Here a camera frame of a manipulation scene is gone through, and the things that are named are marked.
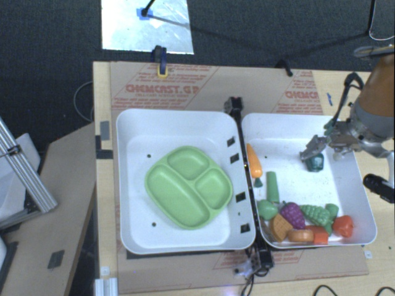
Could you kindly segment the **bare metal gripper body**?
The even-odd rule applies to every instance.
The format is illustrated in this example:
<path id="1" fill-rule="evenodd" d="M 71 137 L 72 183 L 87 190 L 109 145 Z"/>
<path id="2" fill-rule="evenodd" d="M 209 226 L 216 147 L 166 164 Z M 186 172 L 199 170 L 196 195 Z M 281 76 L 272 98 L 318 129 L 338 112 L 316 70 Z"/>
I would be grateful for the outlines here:
<path id="1" fill-rule="evenodd" d="M 390 158 L 394 151 L 382 145 L 388 139 L 378 136 L 359 120 L 330 120 L 326 124 L 326 142 L 340 154 L 365 151 L 375 158 Z"/>

